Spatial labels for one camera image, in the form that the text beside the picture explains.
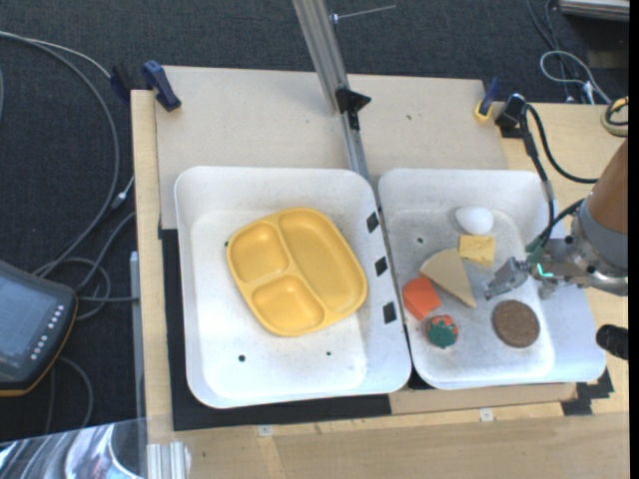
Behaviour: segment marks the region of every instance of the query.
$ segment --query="dark carpet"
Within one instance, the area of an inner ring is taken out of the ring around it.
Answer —
[[[543,12],[548,0],[531,0]],[[565,101],[538,60],[549,50],[524,0],[326,0],[347,14],[396,8],[341,21],[336,34],[346,69],[372,73],[500,82],[498,98],[518,92],[531,102]],[[629,26],[551,11],[562,49],[587,62],[593,53],[617,59],[592,73],[611,98],[628,94]],[[0,0],[0,30],[53,42],[89,55],[111,70],[124,63],[136,85],[151,59],[161,64],[289,71],[314,69],[291,0]],[[66,56],[96,84],[119,132],[118,191],[132,172],[128,107],[94,66]],[[26,271],[53,259],[100,209],[113,176],[114,147],[100,105],[67,66],[29,45],[0,38],[4,112],[0,122],[0,258]],[[570,89],[576,99],[578,94]],[[74,255],[95,259],[132,196],[105,219]],[[113,296],[130,294],[128,224],[105,255]],[[87,269],[67,264],[52,279],[75,285]],[[86,293],[99,285],[94,282]],[[94,305],[83,304],[81,311]],[[90,424],[136,417],[130,303],[113,303],[75,325],[64,355],[91,378]],[[50,377],[28,395],[0,398],[0,441],[40,435],[50,407]],[[79,427],[87,406],[82,379],[56,365],[50,431]]]

